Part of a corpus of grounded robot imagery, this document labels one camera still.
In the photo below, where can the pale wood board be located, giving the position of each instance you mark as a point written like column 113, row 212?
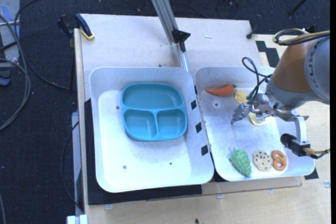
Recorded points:
column 131, row 42

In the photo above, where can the green grapes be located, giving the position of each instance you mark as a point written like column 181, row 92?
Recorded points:
column 241, row 162

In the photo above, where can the thin black and white rod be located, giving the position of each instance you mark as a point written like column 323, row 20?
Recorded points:
column 202, row 118

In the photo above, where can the white plastic tray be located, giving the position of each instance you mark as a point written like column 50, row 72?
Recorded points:
column 147, row 162
column 225, row 136

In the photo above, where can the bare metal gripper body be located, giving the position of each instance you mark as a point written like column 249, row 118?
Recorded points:
column 281, row 112

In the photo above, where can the black cylinder on white bracket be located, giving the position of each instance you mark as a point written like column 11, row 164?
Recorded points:
column 296, row 145

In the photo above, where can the blue divided plate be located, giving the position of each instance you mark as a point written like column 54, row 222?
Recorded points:
column 147, row 98

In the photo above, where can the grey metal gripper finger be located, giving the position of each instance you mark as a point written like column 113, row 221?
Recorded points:
column 242, row 108
column 236, row 118

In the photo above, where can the yellow banana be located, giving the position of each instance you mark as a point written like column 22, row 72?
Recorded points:
column 240, row 96

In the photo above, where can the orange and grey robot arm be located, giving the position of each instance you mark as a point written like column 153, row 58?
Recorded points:
column 296, row 70

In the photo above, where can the orange pretzel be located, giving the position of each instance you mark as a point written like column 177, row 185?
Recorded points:
column 278, row 161

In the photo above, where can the beige chocolate chip biscuit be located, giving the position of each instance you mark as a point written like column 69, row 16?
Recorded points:
column 262, row 161

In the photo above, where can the orange carrot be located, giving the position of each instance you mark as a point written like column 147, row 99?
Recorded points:
column 219, row 90

